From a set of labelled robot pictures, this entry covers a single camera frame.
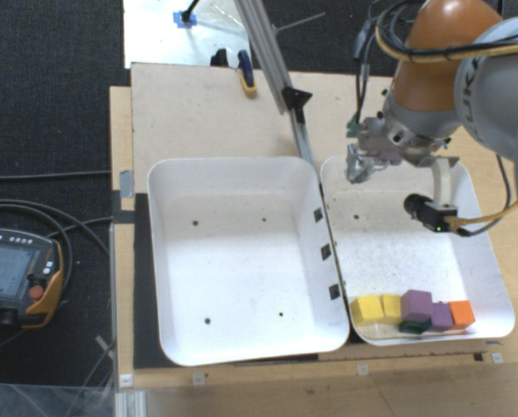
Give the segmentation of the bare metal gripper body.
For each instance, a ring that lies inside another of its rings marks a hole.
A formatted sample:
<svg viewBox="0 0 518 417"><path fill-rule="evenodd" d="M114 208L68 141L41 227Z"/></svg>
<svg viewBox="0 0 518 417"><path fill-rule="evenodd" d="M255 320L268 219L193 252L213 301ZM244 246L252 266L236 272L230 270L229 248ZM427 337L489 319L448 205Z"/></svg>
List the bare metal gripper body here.
<svg viewBox="0 0 518 417"><path fill-rule="evenodd" d="M427 166L442 141L415 133L394 119L368 117L358 127L355 154L374 167L408 162Z"/></svg>

